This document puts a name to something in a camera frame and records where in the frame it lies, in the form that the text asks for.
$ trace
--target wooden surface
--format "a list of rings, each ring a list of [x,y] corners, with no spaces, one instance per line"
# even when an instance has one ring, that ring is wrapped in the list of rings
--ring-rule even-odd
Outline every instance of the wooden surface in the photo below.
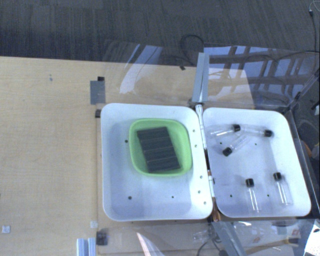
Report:
[[[0,57],[0,225],[11,226],[0,234],[0,255],[75,255],[77,238],[95,237],[97,124],[90,81],[105,77],[108,103],[185,106],[195,71]]]

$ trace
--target gray carpet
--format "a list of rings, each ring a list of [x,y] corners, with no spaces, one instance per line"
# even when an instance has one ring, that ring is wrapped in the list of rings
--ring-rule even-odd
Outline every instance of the gray carpet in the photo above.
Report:
[[[310,1],[0,0],[0,55],[106,61],[109,40],[178,49],[187,34],[214,44],[314,50]],[[183,47],[201,50],[192,37]]]

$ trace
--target gray tape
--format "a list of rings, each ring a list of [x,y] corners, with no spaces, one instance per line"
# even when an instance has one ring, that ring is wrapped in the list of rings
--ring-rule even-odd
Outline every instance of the gray tape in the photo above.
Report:
[[[90,81],[90,103],[106,103],[105,81]]]

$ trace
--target green plastic container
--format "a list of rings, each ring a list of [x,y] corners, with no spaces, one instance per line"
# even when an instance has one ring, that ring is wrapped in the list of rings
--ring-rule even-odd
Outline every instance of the green plastic container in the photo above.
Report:
[[[168,129],[175,154],[181,167],[179,169],[149,173],[137,131],[159,127],[166,127]],[[132,164],[134,168],[143,175],[158,177],[179,176],[188,172],[192,167],[192,154],[188,131],[184,125],[178,121],[157,118],[146,118],[135,121],[129,129],[129,146]]]

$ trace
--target white sticker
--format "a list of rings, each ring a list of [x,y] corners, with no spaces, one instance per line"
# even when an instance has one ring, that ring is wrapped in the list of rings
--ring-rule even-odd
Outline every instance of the white sticker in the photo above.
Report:
[[[9,234],[10,226],[2,226],[2,234]]]
[[[96,220],[90,221],[90,228],[97,229],[98,228],[98,222]]]

